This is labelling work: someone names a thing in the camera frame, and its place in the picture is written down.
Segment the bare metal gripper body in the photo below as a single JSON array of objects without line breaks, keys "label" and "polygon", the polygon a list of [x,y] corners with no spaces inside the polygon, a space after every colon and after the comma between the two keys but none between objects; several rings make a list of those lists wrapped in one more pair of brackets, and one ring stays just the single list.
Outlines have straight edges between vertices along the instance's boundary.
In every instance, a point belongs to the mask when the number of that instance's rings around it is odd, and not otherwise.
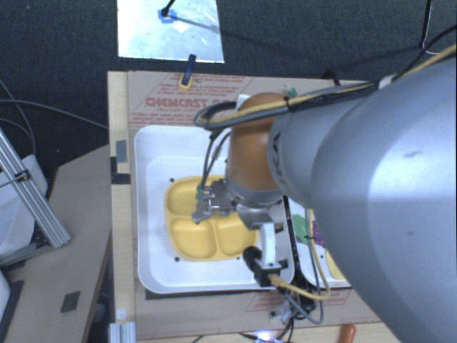
[{"label": "bare metal gripper body", "polygon": [[204,189],[204,215],[211,217],[218,212],[221,216],[228,216],[237,212],[241,195],[225,179],[212,182]]}]

